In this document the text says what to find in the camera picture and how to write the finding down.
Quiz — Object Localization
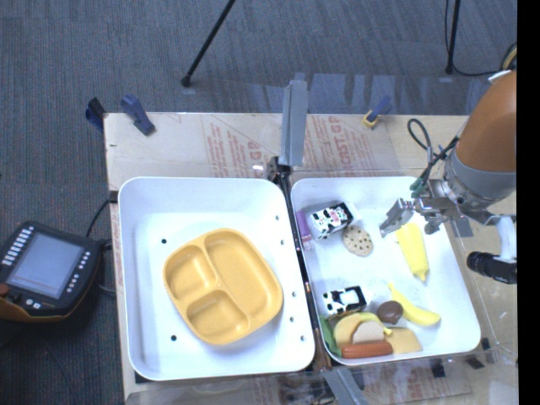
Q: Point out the brown cardboard board red print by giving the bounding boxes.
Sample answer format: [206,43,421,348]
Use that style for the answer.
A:
[103,111,518,405]

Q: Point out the cow print carton pink spots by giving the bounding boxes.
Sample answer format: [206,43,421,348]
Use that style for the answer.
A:
[310,201,362,241]

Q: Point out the yellow squeeze bottle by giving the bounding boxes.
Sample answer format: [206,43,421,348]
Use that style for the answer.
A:
[395,222,430,283]

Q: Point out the tan bread slice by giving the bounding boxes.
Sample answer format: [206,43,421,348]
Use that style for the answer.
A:
[351,321,386,345]

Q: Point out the white plastic tray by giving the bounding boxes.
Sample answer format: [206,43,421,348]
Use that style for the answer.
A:
[117,175,316,382]
[289,175,483,367]

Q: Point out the yellow cheese slice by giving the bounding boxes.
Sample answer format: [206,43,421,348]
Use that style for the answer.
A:
[385,327,424,355]

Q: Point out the black block with thin wires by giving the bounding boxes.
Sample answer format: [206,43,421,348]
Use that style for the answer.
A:
[265,155,293,181]

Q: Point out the thin black and white rod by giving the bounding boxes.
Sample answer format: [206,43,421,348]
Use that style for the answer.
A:
[278,174,333,371]

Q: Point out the green lettuce leaf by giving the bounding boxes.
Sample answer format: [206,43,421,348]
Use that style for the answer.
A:
[318,314,343,359]

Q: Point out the yellow divided plate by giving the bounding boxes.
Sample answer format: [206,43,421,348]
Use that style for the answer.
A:
[162,227,284,347]

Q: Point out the black cylinder on white bracket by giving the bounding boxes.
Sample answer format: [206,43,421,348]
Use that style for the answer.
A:
[466,214,518,285]

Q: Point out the yellow bun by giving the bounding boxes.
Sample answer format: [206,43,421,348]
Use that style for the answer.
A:
[333,310,393,348]

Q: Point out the black and white cow carton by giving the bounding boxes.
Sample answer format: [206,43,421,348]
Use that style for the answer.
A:
[321,285,373,317]

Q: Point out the brown doughnut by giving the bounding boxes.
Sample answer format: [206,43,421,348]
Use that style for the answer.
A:
[375,300,405,326]

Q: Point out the yellow banana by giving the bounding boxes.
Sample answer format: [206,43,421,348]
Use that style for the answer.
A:
[387,281,442,327]

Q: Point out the tan chocolate chip biscuit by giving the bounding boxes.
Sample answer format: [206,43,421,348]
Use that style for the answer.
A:
[342,224,375,258]

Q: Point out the orange sausage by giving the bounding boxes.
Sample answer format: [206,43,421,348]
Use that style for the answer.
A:
[340,340,394,359]

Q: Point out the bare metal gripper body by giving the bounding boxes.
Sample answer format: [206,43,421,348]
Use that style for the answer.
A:
[413,178,495,228]

